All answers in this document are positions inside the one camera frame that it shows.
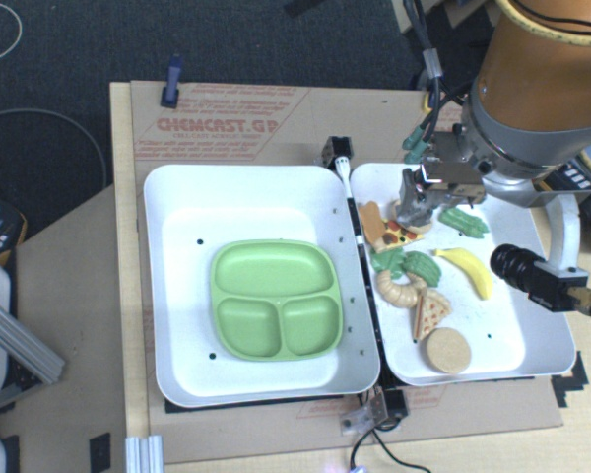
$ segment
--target teal connector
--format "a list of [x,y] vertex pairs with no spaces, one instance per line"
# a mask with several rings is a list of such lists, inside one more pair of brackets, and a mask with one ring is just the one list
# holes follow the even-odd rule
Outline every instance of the teal connector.
[[423,152],[428,147],[429,143],[425,142],[424,140],[419,140],[416,145],[412,148],[412,150],[405,155],[405,164],[406,165],[415,165],[421,162],[421,157],[423,156]]
[[425,131],[420,126],[417,126],[416,129],[412,132],[412,134],[405,139],[403,142],[403,149],[406,151],[411,151],[414,149],[416,143],[423,138]]

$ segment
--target blue clamp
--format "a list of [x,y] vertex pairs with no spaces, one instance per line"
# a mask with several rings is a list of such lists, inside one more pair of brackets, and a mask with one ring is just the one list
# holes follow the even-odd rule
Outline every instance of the blue clamp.
[[181,56],[173,54],[168,62],[168,70],[166,71],[166,86],[162,89],[162,99],[160,105],[166,108],[177,108],[177,100],[179,98],[179,76],[181,75]]

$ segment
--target green plate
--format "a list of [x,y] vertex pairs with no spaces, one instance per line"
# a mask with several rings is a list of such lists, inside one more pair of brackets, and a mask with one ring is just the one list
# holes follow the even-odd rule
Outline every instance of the green plate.
[[246,360],[321,356],[342,335],[335,268],[312,243],[279,239],[224,246],[213,259],[211,297],[221,341]]

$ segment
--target black carpet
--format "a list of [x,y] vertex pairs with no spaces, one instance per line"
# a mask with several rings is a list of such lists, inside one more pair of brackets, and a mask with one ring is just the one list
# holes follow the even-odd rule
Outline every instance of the black carpet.
[[[39,108],[86,128],[111,182],[110,82],[160,80],[184,59],[182,82],[412,89],[423,69],[390,0],[0,0],[22,18],[0,59],[0,110]],[[481,10],[453,31],[428,15],[447,83],[472,78],[492,27]],[[0,52],[16,36],[0,9]],[[74,125],[49,115],[0,117],[0,196],[32,236],[101,189],[99,157]]]

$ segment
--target yellow banana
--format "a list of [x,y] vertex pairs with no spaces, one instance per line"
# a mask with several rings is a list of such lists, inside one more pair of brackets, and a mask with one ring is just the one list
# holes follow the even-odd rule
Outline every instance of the yellow banana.
[[434,255],[443,257],[459,266],[471,277],[482,300],[487,300],[493,293],[493,275],[486,265],[465,248],[436,249]]

